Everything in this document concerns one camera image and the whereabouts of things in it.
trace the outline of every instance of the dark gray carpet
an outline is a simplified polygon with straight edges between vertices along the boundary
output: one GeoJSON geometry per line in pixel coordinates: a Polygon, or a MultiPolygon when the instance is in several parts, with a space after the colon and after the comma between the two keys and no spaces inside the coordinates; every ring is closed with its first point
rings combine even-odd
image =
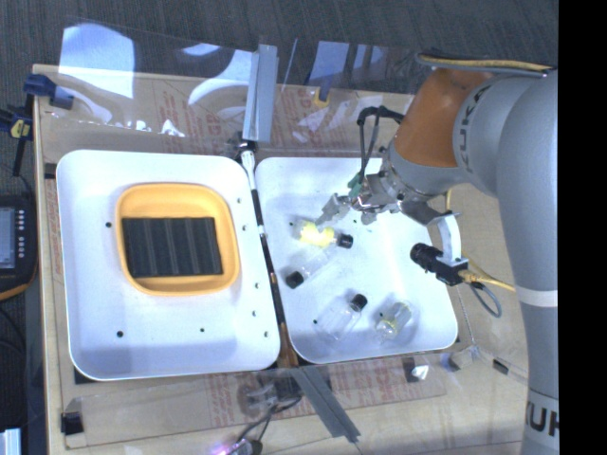
{"type": "MultiPolygon", "coordinates": [[[[543,64],[559,59],[559,0],[0,0],[0,107],[23,104],[32,64],[58,63],[62,30],[73,17],[246,50],[276,45],[282,73],[298,39],[290,82],[305,80],[320,40],[543,64]]],[[[148,55],[139,70],[173,71],[161,54],[148,55]]],[[[407,75],[401,83],[407,85],[407,75]]],[[[1,163],[11,165],[15,146],[0,136],[1,163]]],[[[29,151],[24,174],[32,179],[29,151]]],[[[0,192],[20,187],[0,176],[0,192]]],[[[23,335],[25,304],[21,295],[0,305],[23,335]]],[[[28,325],[29,337],[39,335],[36,327],[28,325]]],[[[0,318],[0,338],[17,336],[0,318]]],[[[1,350],[0,430],[25,423],[23,384],[21,359],[1,350]]]]}

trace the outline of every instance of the display screen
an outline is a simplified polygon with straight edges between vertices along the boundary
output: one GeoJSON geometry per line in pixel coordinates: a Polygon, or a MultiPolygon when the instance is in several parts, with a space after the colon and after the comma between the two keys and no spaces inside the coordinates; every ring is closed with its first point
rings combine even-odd
{"type": "Polygon", "coordinates": [[[15,267],[15,209],[0,208],[0,269],[15,267]]]}

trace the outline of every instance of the black control panel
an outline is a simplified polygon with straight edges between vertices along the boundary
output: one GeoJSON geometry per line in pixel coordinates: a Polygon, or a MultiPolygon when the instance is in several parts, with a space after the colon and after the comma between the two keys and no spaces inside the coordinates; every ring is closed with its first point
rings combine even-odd
{"type": "Polygon", "coordinates": [[[27,288],[37,263],[32,202],[18,195],[0,196],[0,300],[27,288]]]}

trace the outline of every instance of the black connector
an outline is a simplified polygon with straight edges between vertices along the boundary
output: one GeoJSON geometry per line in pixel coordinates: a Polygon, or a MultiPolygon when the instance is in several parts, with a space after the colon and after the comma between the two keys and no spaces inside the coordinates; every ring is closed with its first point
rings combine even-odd
{"type": "Polygon", "coordinates": [[[464,280],[459,276],[459,272],[468,269],[468,262],[462,262],[456,266],[449,266],[441,262],[438,258],[443,256],[443,252],[434,247],[417,243],[411,248],[411,259],[419,264],[426,271],[436,274],[436,278],[448,286],[455,286],[464,280]]]}

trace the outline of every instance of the transparent plastic sheet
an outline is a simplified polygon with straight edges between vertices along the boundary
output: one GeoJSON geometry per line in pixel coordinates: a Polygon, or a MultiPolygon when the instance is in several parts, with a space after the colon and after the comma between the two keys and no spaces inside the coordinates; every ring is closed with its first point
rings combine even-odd
{"type": "MultiPolygon", "coordinates": [[[[38,66],[57,84],[73,91],[76,98],[75,108],[71,111],[52,106],[48,100],[40,100],[45,163],[52,166],[67,152],[80,148],[229,155],[230,141],[242,131],[244,122],[251,55],[252,51],[186,42],[93,22],[78,21],[68,26],[60,65],[38,66]]],[[[260,144],[259,158],[272,155],[359,156],[359,130],[356,124],[359,112],[368,106],[384,105],[404,113],[413,99],[412,93],[423,82],[427,72],[429,69],[416,64],[413,53],[406,49],[296,41],[292,48],[281,49],[272,140],[268,144],[260,144]],[[344,72],[348,66],[351,70],[344,72]]],[[[372,126],[369,119],[369,131],[372,126]]],[[[377,146],[387,145],[396,128],[397,124],[393,121],[382,119],[377,146]]],[[[46,198],[49,207],[56,208],[53,180],[46,183],[46,198]]],[[[461,206],[455,209],[469,212],[466,204],[461,206]]],[[[473,211],[471,216],[464,214],[470,220],[466,231],[474,232],[481,216],[483,213],[480,211],[473,211]]],[[[486,234],[494,234],[499,223],[491,218],[486,222],[486,234]]],[[[208,403],[205,396],[221,396],[226,389],[238,391],[243,386],[249,386],[248,382],[251,379],[254,381],[259,373],[118,383],[89,383],[79,377],[67,351],[65,304],[61,295],[62,265],[57,255],[61,253],[61,244],[56,210],[50,216],[50,228],[53,235],[50,242],[55,253],[52,267],[57,290],[55,310],[62,364],[63,410],[70,412],[73,407],[78,407],[82,410],[85,423],[83,437],[66,437],[69,446],[101,446],[137,438],[194,433],[235,427],[254,419],[250,413],[238,411],[232,419],[228,416],[223,421],[213,421],[208,418],[212,412],[209,405],[206,409],[201,407],[205,406],[204,402],[208,403]],[[228,388],[214,389],[213,383],[219,381],[224,383],[224,388],[228,388]],[[122,405],[125,393],[130,402],[124,405],[128,406],[122,405]],[[157,417],[160,411],[155,413],[150,410],[150,403],[166,416],[157,417]],[[140,422],[127,426],[123,424],[124,429],[120,428],[113,418],[118,406],[124,409],[121,416],[129,419],[138,417],[140,422]]],[[[484,260],[491,256],[492,249],[489,247],[487,251],[481,248],[472,253],[475,258],[484,260]]],[[[503,261],[504,256],[500,247],[500,253],[493,257],[493,262],[502,268],[496,274],[509,272],[505,266],[507,263],[503,261]]],[[[454,304],[461,300],[462,309],[456,309],[460,325],[465,322],[469,326],[469,330],[462,329],[454,350],[480,345],[483,348],[479,352],[488,361],[486,365],[490,366],[491,361],[499,357],[508,367],[520,368],[524,375],[523,330],[517,329],[520,335],[515,336],[513,341],[508,340],[512,339],[510,323],[489,318],[472,295],[460,290],[450,293],[454,304]]],[[[520,322],[516,298],[504,292],[498,294],[505,299],[514,321],[520,322]]],[[[440,358],[440,361],[437,357],[432,359],[433,365],[444,368],[444,358],[440,358]]],[[[353,381],[355,387],[344,392],[353,392],[358,397],[357,403],[348,404],[346,394],[338,393],[346,409],[399,404],[445,394],[444,387],[441,387],[444,373],[440,369],[441,374],[436,377],[432,376],[436,370],[431,370],[424,383],[409,384],[406,379],[403,381],[404,370],[398,367],[399,364],[402,365],[401,358],[390,357],[378,362],[341,363],[329,365],[328,368],[345,370],[356,379],[353,381]],[[367,389],[369,376],[363,373],[369,370],[376,372],[378,366],[386,364],[394,364],[396,367],[390,369],[392,373],[398,373],[387,381],[386,386],[389,390],[406,395],[391,398],[386,397],[385,392],[367,389]]],[[[495,373],[489,368],[487,378],[495,373]]],[[[382,379],[385,376],[378,376],[377,382],[384,382],[382,379]]],[[[305,403],[300,405],[299,410],[303,407],[305,403]]],[[[299,412],[294,409],[282,416],[288,418],[309,414],[314,414],[313,410],[299,412]]],[[[365,428],[361,429],[363,434],[367,432],[365,428]]]]}

